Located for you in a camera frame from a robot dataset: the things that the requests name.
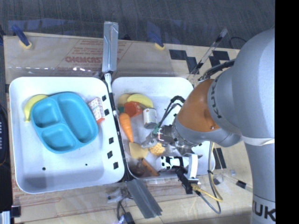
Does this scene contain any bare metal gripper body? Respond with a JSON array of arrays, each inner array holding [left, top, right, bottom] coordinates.
[[157, 124, 180, 147]]

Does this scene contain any yellow textured biscuit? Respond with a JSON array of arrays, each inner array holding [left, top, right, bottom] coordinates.
[[149, 142, 166, 156]]

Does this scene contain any yellow flat wedge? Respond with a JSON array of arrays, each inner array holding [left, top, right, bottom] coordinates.
[[128, 141, 149, 160]]

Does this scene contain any small silver can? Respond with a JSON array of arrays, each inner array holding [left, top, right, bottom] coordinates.
[[142, 107, 158, 129]]

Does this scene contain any black and white carton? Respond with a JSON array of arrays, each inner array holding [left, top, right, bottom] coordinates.
[[160, 155, 190, 172]]

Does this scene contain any orange carrot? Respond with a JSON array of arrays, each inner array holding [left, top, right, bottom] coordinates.
[[117, 105, 135, 143]]

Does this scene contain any brown doughnut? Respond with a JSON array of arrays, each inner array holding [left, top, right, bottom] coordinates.
[[130, 161, 146, 176]]

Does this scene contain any yellow banana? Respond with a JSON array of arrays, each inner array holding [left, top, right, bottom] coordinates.
[[24, 94, 49, 122], [127, 93, 154, 109]]

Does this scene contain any white plastic tray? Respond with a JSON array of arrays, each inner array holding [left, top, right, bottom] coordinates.
[[111, 77, 216, 181], [8, 76, 125, 194]]

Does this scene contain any yellow round slice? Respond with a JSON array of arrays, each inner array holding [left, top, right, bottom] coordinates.
[[118, 93, 131, 107]]

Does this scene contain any white and orange carton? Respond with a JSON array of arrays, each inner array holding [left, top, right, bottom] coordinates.
[[88, 97, 106, 124]]

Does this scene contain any blue divided plate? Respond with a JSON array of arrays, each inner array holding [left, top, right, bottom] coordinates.
[[30, 91, 99, 154]]

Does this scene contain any brown cardboard board, red print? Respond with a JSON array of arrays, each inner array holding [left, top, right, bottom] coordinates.
[[2, 31, 254, 224]]

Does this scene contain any black cylinder on white bracket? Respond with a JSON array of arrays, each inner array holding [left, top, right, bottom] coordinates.
[[174, 153, 202, 195]]

